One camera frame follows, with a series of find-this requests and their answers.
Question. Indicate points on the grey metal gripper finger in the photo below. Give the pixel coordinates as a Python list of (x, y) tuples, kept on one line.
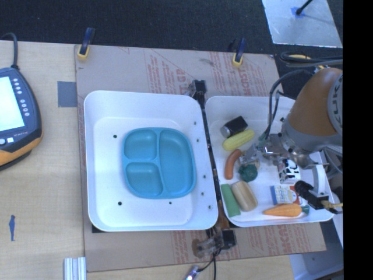
[(249, 155)]

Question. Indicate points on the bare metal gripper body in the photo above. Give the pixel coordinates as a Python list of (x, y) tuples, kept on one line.
[(278, 148)]

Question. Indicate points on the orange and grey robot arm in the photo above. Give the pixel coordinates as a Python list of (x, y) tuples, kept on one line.
[(314, 109)]

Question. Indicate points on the green broccoli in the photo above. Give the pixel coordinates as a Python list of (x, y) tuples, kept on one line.
[(248, 173)]

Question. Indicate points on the yellow corn cob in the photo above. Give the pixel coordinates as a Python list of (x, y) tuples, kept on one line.
[(238, 140)]

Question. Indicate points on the orange sausage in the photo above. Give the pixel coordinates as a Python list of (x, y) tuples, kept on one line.
[(230, 165)]

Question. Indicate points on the black and white cow carton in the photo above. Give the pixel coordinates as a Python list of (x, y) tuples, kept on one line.
[(288, 174)]

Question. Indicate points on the white plastic tray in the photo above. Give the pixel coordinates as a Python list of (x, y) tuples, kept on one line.
[(107, 168), (262, 185)]

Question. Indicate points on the black and silver can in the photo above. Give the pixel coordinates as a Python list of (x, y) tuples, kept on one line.
[(234, 125)]

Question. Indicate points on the thin black and white rod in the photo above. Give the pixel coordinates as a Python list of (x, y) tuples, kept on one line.
[(210, 147)]

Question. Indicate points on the tan bread loaf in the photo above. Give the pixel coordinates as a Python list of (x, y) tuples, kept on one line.
[(244, 196)]

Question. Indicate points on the blue white and red packet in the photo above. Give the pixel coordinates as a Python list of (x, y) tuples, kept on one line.
[(284, 195)]

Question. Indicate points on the green rounded block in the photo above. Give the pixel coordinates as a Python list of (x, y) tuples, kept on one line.
[(230, 200)]

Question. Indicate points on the orange carrot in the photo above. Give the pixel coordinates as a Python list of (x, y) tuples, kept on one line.
[(284, 210)]

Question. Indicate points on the blue divided plate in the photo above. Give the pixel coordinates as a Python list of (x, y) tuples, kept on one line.
[(175, 162)]

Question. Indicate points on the brown cardboard board red print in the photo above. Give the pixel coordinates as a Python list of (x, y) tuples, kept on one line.
[(122, 69)]

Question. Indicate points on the black cylinder on white bracket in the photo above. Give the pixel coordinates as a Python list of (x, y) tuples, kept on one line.
[(309, 193)]

